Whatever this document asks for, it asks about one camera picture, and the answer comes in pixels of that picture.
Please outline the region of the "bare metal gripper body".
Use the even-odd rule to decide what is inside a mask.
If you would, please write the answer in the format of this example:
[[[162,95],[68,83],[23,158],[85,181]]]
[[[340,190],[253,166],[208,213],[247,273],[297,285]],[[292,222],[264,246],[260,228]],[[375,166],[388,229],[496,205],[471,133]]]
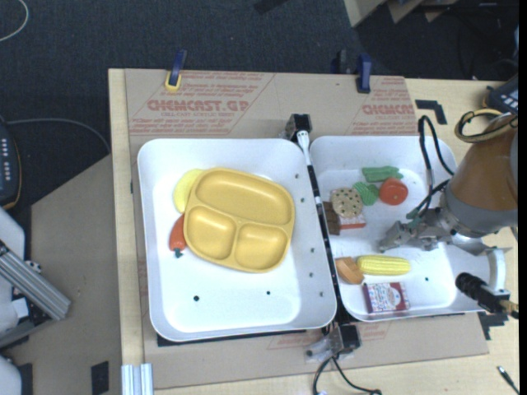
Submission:
[[[412,239],[436,237],[439,243],[453,245],[472,255],[479,255],[487,249],[482,240],[483,234],[468,228],[446,207],[427,209],[409,229]]]

